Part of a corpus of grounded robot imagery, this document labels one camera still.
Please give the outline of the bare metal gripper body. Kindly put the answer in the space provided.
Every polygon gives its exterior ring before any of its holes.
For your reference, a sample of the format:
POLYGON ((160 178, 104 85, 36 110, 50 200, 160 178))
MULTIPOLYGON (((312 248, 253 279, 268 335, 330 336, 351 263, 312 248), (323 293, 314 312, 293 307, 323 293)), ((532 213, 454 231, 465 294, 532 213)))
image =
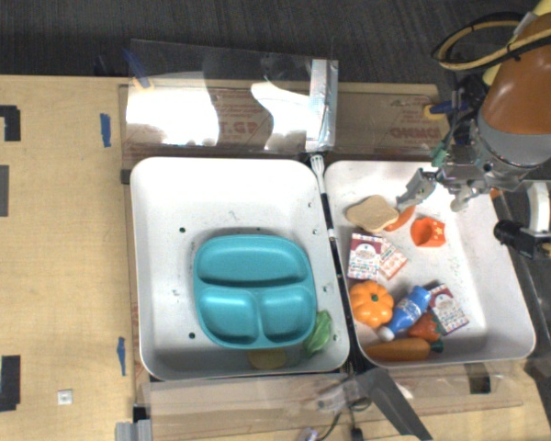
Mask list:
POLYGON ((437 148, 434 166, 436 180, 454 195, 492 188, 513 191, 532 171, 532 166, 510 163, 479 144, 437 148))

